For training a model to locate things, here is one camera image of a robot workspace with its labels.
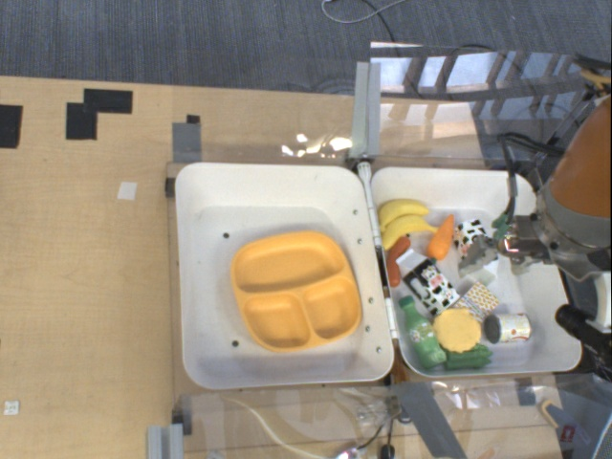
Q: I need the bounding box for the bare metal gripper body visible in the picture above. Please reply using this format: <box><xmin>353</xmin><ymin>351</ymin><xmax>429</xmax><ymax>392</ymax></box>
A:
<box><xmin>496</xmin><ymin>197</ymin><xmax>600</xmax><ymax>281</ymax></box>

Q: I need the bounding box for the small cow print carton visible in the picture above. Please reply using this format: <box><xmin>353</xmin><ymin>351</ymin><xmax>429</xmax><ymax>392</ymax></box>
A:
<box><xmin>452</xmin><ymin>218</ymin><xmax>493</xmax><ymax>260</ymax></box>

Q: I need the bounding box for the orange carrot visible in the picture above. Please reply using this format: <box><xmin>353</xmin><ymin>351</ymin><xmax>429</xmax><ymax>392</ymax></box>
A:
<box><xmin>426</xmin><ymin>213</ymin><xmax>456</xmax><ymax>261</ymax></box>

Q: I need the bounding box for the orange patterned white packet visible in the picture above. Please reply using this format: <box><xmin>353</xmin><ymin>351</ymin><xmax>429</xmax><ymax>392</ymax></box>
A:
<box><xmin>453</xmin><ymin>280</ymin><xmax>501</xmax><ymax>322</ymax></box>

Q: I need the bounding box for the tall cow print milk carton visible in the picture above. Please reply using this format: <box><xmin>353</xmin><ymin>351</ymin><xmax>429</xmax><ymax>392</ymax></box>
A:
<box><xmin>395</xmin><ymin>248</ymin><xmax>461</xmax><ymax>317</ymax></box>

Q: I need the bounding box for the white plastic tray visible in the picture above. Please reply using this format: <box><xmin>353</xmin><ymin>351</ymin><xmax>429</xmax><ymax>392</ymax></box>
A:
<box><xmin>370</xmin><ymin>166</ymin><xmax>584</xmax><ymax>380</ymax></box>
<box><xmin>174</xmin><ymin>162</ymin><xmax>396</xmax><ymax>391</ymax></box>

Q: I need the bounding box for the yellow round biscuit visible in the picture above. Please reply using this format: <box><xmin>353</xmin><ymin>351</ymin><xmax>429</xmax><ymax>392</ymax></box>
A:
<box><xmin>432</xmin><ymin>307</ymin><xmax>481</xmax><ymax>354</ymax></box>

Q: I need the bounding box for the yellow banana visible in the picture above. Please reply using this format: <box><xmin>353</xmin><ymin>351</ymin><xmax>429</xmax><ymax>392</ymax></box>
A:
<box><xmin>378</xmin><ymin>198</ymin><xmax>431</xmax><ymax>231</ymax></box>
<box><xmin>382</xmin><ymin>213</ymin><xmax>440</xmax><ymax>251</ymax></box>

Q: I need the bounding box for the red sausage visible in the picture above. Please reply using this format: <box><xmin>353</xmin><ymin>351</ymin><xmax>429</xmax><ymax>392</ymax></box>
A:
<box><xmin>386</xmin><ymin>234</ymin><xmax>413</xmax><ymax>289</ymax></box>

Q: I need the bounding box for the small white can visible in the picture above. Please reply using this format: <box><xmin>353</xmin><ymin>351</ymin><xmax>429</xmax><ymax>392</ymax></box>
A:
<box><xmin>482</xmin><ymin>312</ymin><xmax>533</xmax><ymax>346</ymax></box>

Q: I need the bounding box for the green bottle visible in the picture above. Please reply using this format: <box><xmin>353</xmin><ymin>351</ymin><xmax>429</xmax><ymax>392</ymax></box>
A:
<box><xmin>397</xmin><ymin>295</ymin><xmax>448</xmax><ymax>371</ymax></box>

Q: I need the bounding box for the green toy vegetable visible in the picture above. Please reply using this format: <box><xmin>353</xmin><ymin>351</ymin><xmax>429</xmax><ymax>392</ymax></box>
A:
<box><xmin>444</xmin><ymin>342</ymin><xmax>494</xmax><ymax>372</ymax></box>

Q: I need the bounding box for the orange divided plate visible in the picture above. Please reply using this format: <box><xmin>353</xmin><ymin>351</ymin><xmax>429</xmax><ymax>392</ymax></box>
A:
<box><xmin>229</xmin><ymin>229</ymin><xmax>363</xmax><ymax>354</ymax></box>

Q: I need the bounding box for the black cylinder on white bracket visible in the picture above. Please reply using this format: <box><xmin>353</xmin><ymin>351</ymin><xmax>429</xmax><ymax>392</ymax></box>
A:
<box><xmin>554</xmin><ymin>273</ymin><xmax>612</xmax><ymax>353</ymax></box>

